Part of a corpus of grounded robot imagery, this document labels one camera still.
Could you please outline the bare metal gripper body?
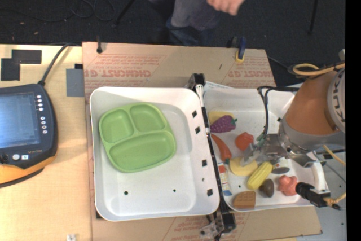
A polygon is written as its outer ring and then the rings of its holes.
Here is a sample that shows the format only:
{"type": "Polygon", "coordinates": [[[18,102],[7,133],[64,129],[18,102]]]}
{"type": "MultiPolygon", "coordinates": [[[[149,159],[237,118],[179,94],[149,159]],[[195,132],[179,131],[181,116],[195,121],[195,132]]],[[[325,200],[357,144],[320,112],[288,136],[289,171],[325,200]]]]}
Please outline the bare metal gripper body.
{"type": "Polygon", "coordinates": [[[316,160],[311,158],[308,153],[308,150],[300,148],[287,136],[280,134],[268,134],[262,145],[262,156],[274,164],[284,157],[295,161],[302,167],[311,167],[316,160]]]}

